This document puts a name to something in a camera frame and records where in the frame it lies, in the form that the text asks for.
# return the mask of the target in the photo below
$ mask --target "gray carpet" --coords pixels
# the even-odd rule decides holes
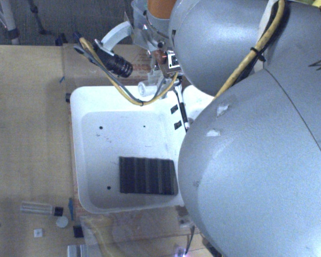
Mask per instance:
[[[20,44],[54,46],[55,38],[64,33],[69,43],[72,34],[80,32],[89,40],[101,39],[114,26],[124,21],[124,12],[133,21],[132,0],[34,0],[42,25],[52,35],[39,34],[27,0],[10,0],[16,26],[20,31]],[[4,36],[0,23],[0,44],[11,44]],[[126,39],[121,43],[130,43]]]

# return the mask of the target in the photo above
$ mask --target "metal bracket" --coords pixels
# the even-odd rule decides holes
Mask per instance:
[[[175,52],[173,52],[172,50],[169,50],[167,52],[167,62],[169,64],[169,69],[175,69],[176,67],[180,66],[178,60],[176,59]]]
[[[122,39],[131,36],[133,34],[133,28],[131,22],[129,21],[125,13],[125,21],[120,23],[118,26],[111,29],[104,38],[101,40],[101,45],[99,47],[104,51],[109,51],[113,49]]]

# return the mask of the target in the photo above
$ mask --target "black cap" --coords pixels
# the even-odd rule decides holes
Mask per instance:
[[[73,230],[74,230],[74,237],[75,238],[83,238],[84,237],[83,230],[80,225],[73,226]]]
[[[55,207],[55,213],[54,216],[62,216],[63,215],[63,208],[61,207]]]

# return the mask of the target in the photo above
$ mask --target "small white cube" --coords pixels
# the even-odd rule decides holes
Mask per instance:
[[[43,237],[43,229],[34,229],[33,235],[34,238]]]

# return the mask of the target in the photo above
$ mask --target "small bottle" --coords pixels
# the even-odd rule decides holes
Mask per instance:
[[[20,211],[22,213],[40,214],[40,215],[52,215],[52,216],[62,216],[63,208],[54,207],[47,203],[36,203],[36,202],[26,202],[23,201],[20,206]]]

